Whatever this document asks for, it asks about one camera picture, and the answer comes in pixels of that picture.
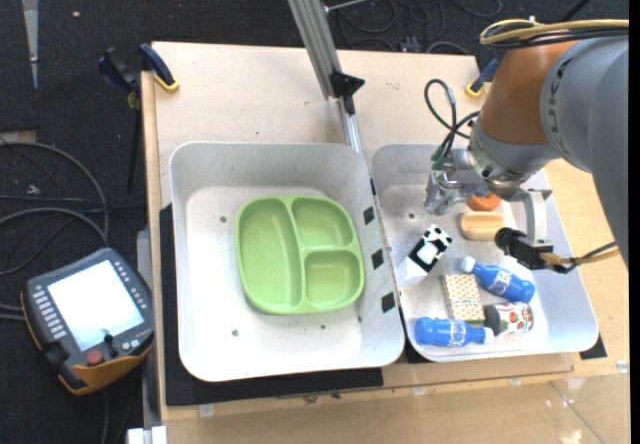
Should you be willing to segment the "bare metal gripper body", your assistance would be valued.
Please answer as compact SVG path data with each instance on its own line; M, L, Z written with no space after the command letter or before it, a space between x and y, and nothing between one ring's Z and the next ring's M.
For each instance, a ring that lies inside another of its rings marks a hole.
M515 200L523 191L526 175L511 171L481 150L451 149L434 158L432 173L438 174L440 186L458 188L473 196L492 193L499 198Z

